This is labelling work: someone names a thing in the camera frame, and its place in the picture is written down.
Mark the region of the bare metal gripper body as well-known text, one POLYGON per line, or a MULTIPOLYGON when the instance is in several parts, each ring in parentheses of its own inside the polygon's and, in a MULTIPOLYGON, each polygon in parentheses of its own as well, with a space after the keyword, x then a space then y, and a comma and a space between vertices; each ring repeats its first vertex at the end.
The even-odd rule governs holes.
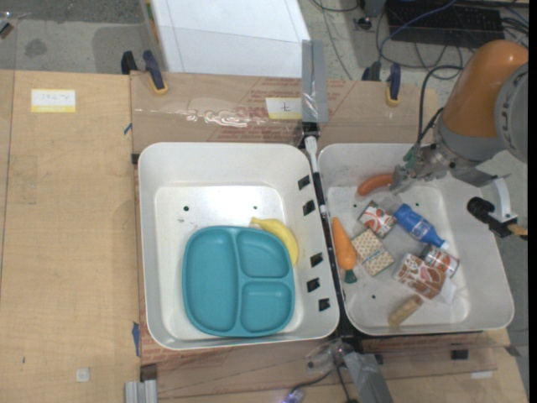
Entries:
POLYGON ((454 155, 443 143, 415 144, 407 153, 407 174, 411 180, 442 178, 453 166, 454 155))

